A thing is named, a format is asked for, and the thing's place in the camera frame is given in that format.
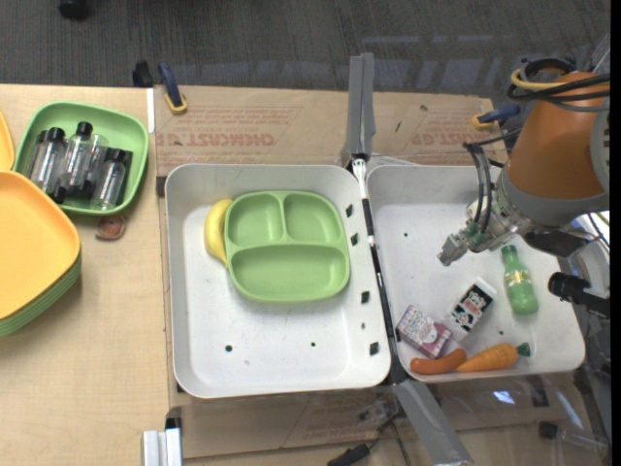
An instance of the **snack package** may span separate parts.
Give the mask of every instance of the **snack package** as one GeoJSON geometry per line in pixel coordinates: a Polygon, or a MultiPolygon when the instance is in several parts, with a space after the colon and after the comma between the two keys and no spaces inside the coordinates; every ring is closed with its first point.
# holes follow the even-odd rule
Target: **snack package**
{"type": "Polygon", "coordinates": [[[451,332],[445,326],[434,322],[414,306],[409,306],[397,324],[402,340],[435,359],[441,353],[451,332]]]}

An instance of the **glass bottle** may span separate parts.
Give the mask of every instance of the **glass bottle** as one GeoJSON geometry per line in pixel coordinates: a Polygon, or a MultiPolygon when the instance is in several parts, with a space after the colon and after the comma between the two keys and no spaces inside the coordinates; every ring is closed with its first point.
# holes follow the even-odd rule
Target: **glass bottle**
{"type": "Polygon", "coordinates": [[[125,179],[125,150],[116,149],[104,162],[91,199],[91,207],[106,211],[117,205],[118,194],[125,179]]]}
{"type": "Polygon", "coordinates": [[[75,195],[80,192],[84,185],[93,146],[90,138],[92,131],[93,126],[90,122],[79,122],[76,133],[67,144],[60,185],[66,189],[68,195],[75,195]]]}
{"type": "Polygon", "coordinates": [[[24,171],[24,176],[30,178],[32,176],[32,170],[35,167],[35,160],[37,160],[37,154],[41,149],[41,145],[43,141],[46,139],[46,135],[48,134],[47,129],[44,129],[41,133],[37,135],[35,138],[35,145],[32,146],[32,150],[30,151],[30,157],[28,158],[28,165],[24,171]]]}
{"type": "Polygon", "coordinates": [[[505,263],[505,290],[513,312],[520,316],[535,313],[539,308],[539,302],[531,283],[530,273],[517,256],[517,248],[514,245],[506,245],[502,248],[502,254],[505,263]]]}
{"type": "Polygon", "coordinates": [[[65,156],[65,132],[61,128],[51,128],[41,143],[34,161],[30,180],[47,195],[56,190],[62,172],[65,156]]]}
{"type": "Polygon", "coordinates": [[[551,423],[542,421],[539,423],[539,435],[589,450],[601,459],[608,455],[608,440],[606,438],[595,435],[571,422],[551,423]]]}

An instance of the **blue clamp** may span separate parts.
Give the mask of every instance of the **blue clamp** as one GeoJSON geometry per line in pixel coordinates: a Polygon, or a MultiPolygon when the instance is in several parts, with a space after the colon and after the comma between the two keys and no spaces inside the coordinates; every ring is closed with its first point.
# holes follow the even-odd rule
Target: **blue clamp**
{"type": "Polygon", "coordinates": [[[177,80],[175,80],[175,75],[169,65],[166,62],[160,62],[157,64],[157,71],[166,86],[165,99],[170,110],[175,114],[185,112],[187,110],[185,97],[179,92],[177,80]]]}
{"type": "Polygon", "coordinates": [[[476,129],[483,129],[498,121],[502,125],[507,119],[520,114],[520,106],[517,104],[505,105],[483,115],[473,117],[473,125],[476,129]]]}

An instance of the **wooden table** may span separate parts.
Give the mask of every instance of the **wooden table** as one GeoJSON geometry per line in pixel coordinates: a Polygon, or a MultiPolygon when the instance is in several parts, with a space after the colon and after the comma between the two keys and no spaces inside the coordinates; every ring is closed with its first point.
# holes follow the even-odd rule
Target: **wooden table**
{"type": "MultiPolygon", "coordinates": [[[[147,91],[138,88],[0,84],[0,109],[15,146],[29,119],[48,102],[109,107],[147,126],[147,98],[147,91]]],[[[163,429],[173,383],[167,365],[164,223],[155,191],[155,136],[149,137],[147,170],[135,202],[124,213],[124,236],[100,241],[95,238],[96,218],[72,216],[82,239],[81,278],[34,321],[0,338],[0,464],[138,465],[142,433],[163,429]]],[[[571,375],[559,378],[551,380],[552,387],[562,388],[585,416],[571,375]]],[[[479,465],[511,464],[513,459],[515,464],[535,464],[541,457],[546,464],[601,464],[580,450],[559,459],[558,446],[537,440],[535,428],[533,423],[483,431],[462,426],[467,430],[460,438],[479,465]]],[[[431,464],[415,434],[405,436],[404,443],[412,464],[431,464]]],[[[187,462],[311,466],[325,464],[344,449],[332,445],[187,462]]],[[[382,440],[366,464],[401,465],[404,459],[396,441],[382,440]]]]}

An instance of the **small bottle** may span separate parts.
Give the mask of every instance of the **small bottle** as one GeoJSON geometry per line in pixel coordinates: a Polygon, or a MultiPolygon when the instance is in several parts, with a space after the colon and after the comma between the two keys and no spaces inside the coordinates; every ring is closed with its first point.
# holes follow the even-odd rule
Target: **small bottle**
{"type": "Polygon", "coordinates": [[[118,194],[125,179],[125,150],[116,149],[101,168],[91,199],[91,207],[106,211],[117,205],[118,194]]]}
{"type": "Polygon", "coordinates": [[[76,133],[69,139],[65,155],[65,165],[60,177],[60,185],[68,195],[80,192],[86,179],[86,170],[92,153],[92,140],[90,135],[93,126],[90,122],[78,123],[76,133]]]}
{"type": "Polygon", "coordinates": [[[65,156],[65,132],[61,128],[51,128],[34,161],[30,180],[47,195],[56,191],[62,172],[65,156]]]}
{"type": "Polygon", "coordinates": [[[108,154],[108,140],[102,135],[91,136],[93,145],[91,148],[90,159],[88,167],[86,168],[86,175],[84,177],[83,196],[90,197],[93,193],[101,168],[106,162],[106,155],[108,154]]]}
{"type": "Polygon", "coordinates": [[[604,459],[608,455],[608,440],[606,438],[595,435],[571,422],[556,424],[542,421],[539,423],[539,436],[546,439],[560,440],[564,443],[589,450],[600,459],[604,459]]]}
{"type": "Polygon", "coordinates": [[[528,269],[517,256],[517,248],[514,245],[506,245],[502,249],[502,254],[505,263],[505,289],[513,312],[520,316],[536,313],[539,302],[528,269]]]}
{"type": "Polygon", "coordinates": [[[35,167],[35,160],[37,160],[37,154],[39,153],[39,149],[41,148],[43,141],[46,139],[47,134],[47,129],[44,129],[35,138],[35,145],[32,146],[32,150],[30,151],[30,157],[28,158],[28,165],[26,166],[26,169],[23,173],[26,178],[30,178],[32,176],[32,170],[35,167]]]}

